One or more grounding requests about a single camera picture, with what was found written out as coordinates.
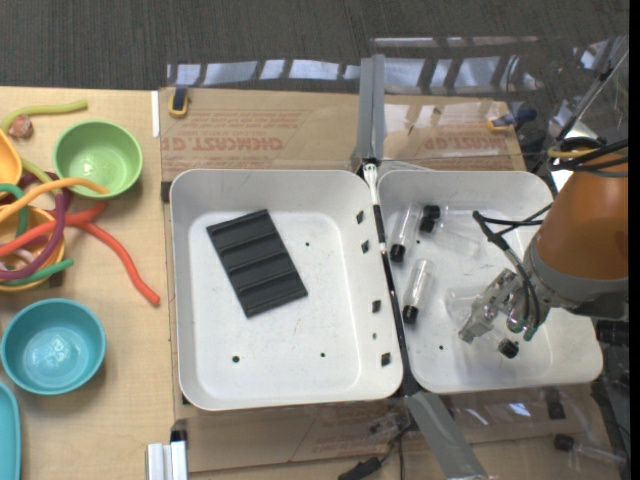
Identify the yellow bowl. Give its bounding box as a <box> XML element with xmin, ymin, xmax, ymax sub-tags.
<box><xmin>0</xmin><ymin>205</ymin><xmax>66</xmax><ymax>293</ymax></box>

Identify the dark grey ridged rack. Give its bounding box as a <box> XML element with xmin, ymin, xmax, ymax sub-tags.
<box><xmin>205</xmin><ymin>208</ymin><xmax>309</xmax><ymax>319</ymax></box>

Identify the dark green rope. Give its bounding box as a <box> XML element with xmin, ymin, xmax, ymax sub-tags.
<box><xmin>0</xmin><ymin>257</ymin><xmax>75</xmax><ymax>287</ymax></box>

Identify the red rope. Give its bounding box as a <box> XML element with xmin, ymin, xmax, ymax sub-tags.
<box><xmin>0</xmin><ymin>202</ymin><xmax>161</xmax><ymax>307</ymax></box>

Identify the orange bowl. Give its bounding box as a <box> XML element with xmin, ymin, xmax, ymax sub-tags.
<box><xmin>0</xmin><ymin>128</ymin><xmax>24</xmax><ymax>199</ymax></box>

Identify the white plastic tray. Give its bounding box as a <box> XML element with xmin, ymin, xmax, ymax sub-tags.
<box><xmin>168</xmin><ymin>168</ymin><xmax>405</xmax><ymax>412</ymax></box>
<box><xmin>375</xmin><ymin>169</ymin><xmax>605</xmax><ymax>396</ymax></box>

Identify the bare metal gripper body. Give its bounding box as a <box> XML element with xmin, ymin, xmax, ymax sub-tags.
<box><xmin>475</xmin><ymin>267</ymin><xmax>550</xmax><ymax>333</ymax></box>

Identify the purple rope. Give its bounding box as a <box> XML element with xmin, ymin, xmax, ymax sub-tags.
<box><xmin>0</xmin><ymin>170</ymin><xmax>72</xmax><ymax>280</ymax></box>

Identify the clear vial with black cap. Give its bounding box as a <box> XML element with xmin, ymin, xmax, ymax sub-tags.
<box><xmin>389</xmin><ymin>202</ymin><xmax>424</xmax><ymax>263</ymax></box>
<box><xmin>418</xmin><ymin>217</ymin><xmax>482</xmax><ymax>258</ymax></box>
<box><xmin>402</xmin><ymin>259</ymin><xmax>435</xmax><ymax>325</ymax></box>
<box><xmin>497</xmin><ymin>312</ymin><xmax>524</xmax><ymax>360</ymax></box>
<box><xmin>553</xmin><ymin>433</ymin><xmax>624</xmax><ymax>469</ymax></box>
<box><xmin>421</xmin><ymin>203</ymin><xmax>466</xmax><ymax>229</ymax></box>
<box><xmin>368</xmin><ymin>415</ymin><xmax>407</xmax><ymax>437</ymax></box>

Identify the brown cardboard board red print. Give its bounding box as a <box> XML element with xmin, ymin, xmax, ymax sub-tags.
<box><xmin>158</xmin><ymin>86</ymin><xmax>621</xmax><ymax>480</ymax></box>

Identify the small pink brown object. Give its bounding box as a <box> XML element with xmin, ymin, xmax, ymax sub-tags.
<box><xmin>8</xmin><ymin>113</ymin><xmax>35</xmax><ymax>139</ymax></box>

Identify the blue bowl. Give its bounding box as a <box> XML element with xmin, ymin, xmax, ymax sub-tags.
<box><xmin>0</xmin><ymin>297</ymin><xmax>108</xmax><ymax>396</ymax></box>

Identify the orange rope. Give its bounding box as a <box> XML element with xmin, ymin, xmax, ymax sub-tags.
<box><xmin>0</xmin><ymin>177</ymin><xmax>110</xmax><ymax>224</ymax></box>

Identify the black cylinder on white bracket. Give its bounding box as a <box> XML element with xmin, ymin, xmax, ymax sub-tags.
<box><xmin>595</xmin><ymin>319</ymin><xmax>630</xmax><ymax>345</ymax></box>

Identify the green bowl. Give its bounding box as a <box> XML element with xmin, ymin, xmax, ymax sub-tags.
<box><xmin>52</xmin><ymin>119</ymin><xmax>144</xmax><ymax>200</ymax></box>

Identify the thin black and white rod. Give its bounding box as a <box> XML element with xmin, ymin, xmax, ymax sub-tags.
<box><xmin>362</xmin><ymin>162</ymin><xmax>414</xmax><ymax>394</ymax></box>

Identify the light green rope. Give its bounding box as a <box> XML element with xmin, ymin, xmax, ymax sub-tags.
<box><xmin>0</xmin><ymin>98</ymin><xmax>89</xmax><ymax>134</ymax></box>

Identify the teal plate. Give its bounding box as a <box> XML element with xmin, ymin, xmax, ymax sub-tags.
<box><xmin>0</xmin><ymin>381</ymin><xmax>22</xmax><ymax>480</ymax></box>

